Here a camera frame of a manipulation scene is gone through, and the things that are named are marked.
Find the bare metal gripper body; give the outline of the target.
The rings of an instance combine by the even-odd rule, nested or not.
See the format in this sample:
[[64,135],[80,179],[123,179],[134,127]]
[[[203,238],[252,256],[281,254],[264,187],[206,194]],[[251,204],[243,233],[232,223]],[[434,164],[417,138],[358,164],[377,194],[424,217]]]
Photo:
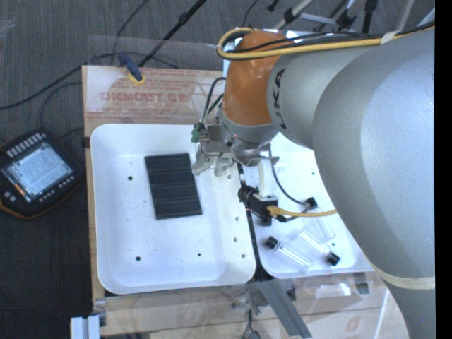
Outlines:
[[271,124],[241,125],[235,123],[201,124],[199,148],[206,156],[255,160],[268,148]]

